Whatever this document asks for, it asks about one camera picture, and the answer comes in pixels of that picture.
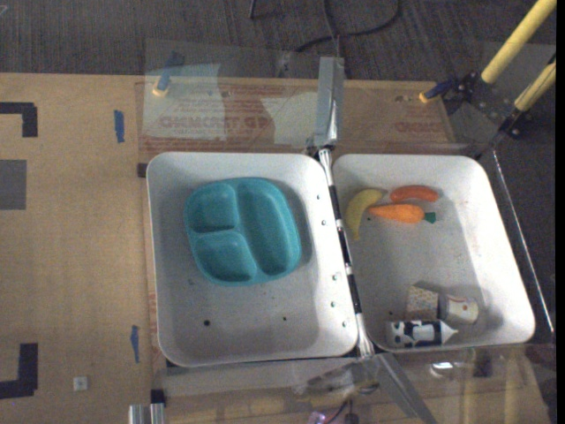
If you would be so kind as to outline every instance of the toy carrot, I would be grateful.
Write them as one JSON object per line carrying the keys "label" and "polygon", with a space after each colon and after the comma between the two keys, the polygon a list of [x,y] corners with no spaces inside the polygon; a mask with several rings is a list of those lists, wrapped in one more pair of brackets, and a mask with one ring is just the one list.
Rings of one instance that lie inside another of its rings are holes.
{"label": "toy carrot", "polygon": [[398,187],[390,194],[390,200],[400,202],[414,198],[422,201],[436,202],[440,195],[433,189],[425,185],[406,185]]}
{"label": "toy carrot", "polygon": [[435,222],[435,213],[426,213],[420,206],[415,204],[387,204],[386,206],[375,206],[368,209],[372,216],[380,216],[388,220],[402,223],[418,223],[425,220]]}

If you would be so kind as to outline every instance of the teal bowl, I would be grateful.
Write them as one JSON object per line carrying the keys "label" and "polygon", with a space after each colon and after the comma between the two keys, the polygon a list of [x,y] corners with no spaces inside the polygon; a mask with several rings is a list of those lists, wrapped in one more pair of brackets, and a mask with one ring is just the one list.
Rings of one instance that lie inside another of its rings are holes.
{"label": "teal bowl", "polygon": [[235,178],[196,189],[185,203],[194,260],[216,284],[251,285],[288,275],[302,247],[284,193],[263,178]]}

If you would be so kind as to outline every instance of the white tray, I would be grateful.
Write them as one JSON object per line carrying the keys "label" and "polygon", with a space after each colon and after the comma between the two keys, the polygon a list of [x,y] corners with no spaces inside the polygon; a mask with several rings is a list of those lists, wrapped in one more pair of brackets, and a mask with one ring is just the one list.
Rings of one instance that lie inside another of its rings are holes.
{"label": "white tray", "polygon": [[[209,282],[192,257],[185,200],[208,182],[273,180],[285,193],[302,241],[298,268],[251,286]],[[305,155],[167,153],[147,168],[159,344],[184,367],[337,357],[358,331],[320,164]]]}
{"label": "white tray", "polygon": [[360,240],[349,236],[353,268],[370,338],[387,351],[385,322],[402,320],[408,288],[420,284],[438,292],[478,300],[481,314],[472,326],[442,347],[522,343],[535,321],[488,177],[468,157],[447,155],[344,155],[334,165],[344,210],[354,193],[367,187],[392,191],[427,185],[441,198],[426,203],[435,224],[399,224],[363,219]]}

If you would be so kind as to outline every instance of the yellow rod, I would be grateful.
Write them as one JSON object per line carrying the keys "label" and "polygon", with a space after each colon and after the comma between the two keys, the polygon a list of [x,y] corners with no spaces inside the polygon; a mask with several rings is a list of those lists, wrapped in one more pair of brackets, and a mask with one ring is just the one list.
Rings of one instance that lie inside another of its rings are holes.
{"label": "yellow rod", "polygon": [[555,83],[557,62],[548,64],[541,74],[514,101],[520,111],[529,110],[534,103]]}
{"label": "yellow rod", "polygon": [[491,85],[496,82],[556,7],[557,0],[538,0],[485,68],[481,79]]}

